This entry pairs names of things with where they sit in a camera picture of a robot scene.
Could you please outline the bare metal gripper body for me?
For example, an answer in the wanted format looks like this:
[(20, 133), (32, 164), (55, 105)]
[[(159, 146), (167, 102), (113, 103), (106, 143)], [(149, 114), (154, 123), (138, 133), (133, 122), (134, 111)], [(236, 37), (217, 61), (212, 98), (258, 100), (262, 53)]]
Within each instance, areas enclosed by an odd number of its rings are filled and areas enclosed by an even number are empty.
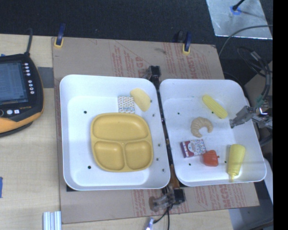
[(252, 121), (255, 122), (259, 128), (273, 129), (273, 117), (268, 113), (252, 114)]

